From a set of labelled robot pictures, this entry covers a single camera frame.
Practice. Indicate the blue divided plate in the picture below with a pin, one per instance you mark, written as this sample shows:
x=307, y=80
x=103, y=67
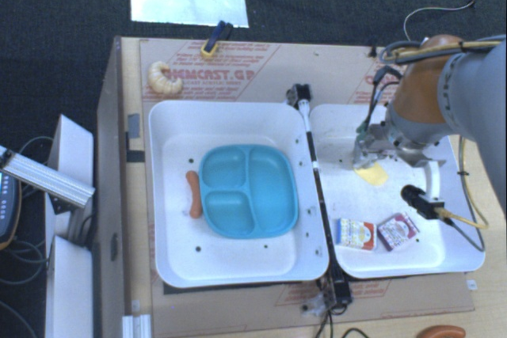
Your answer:
x=249, y=190

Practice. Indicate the red and white carton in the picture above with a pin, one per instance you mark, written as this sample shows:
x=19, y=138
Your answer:
x=356, y=234

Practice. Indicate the cream croissant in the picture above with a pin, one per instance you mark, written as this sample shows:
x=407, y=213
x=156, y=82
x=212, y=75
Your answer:
x=160, y=81

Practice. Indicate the black cylinder on white bracket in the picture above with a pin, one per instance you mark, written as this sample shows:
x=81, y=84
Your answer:
x=420, y=200

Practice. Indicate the purple and white carton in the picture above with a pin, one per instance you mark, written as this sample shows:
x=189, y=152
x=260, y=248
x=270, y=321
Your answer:
x=398, y=231

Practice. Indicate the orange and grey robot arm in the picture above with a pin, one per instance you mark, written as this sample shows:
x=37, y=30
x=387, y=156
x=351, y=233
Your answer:
x=467, y=91

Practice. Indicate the yellow cheese slice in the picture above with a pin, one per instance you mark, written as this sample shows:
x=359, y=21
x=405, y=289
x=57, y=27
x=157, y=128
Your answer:
x=374, y=175

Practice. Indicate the thin black and white rod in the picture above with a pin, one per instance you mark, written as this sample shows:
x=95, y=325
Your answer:
x=315, y=158

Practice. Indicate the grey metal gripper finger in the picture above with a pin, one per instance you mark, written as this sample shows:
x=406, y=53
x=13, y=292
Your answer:
x=376, y=157
x=359, y=158

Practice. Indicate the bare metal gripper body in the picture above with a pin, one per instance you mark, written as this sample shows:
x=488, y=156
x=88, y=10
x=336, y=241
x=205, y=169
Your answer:
x=386, y=140

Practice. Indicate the white plastic tray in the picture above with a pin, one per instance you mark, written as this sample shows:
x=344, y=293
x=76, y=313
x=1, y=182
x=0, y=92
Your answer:
x=356, y=206
x=174, y=249

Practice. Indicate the brown cardboard board, red print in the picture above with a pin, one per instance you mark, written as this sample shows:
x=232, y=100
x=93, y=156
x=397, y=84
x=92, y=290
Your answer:
x=245, y=71

